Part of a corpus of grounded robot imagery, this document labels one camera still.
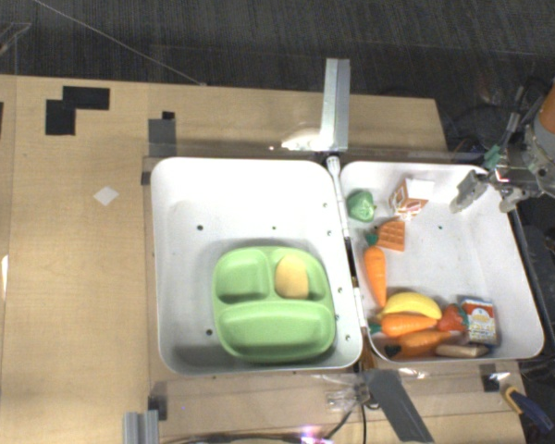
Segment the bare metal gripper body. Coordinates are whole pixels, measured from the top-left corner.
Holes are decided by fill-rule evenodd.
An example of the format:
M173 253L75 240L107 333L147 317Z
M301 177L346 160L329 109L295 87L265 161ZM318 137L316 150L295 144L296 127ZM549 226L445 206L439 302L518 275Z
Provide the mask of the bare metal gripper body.
M494 145L487 152L489 182L500 191L504 186L530 191L530 198L546 195L555 200L555 154L533 142Z

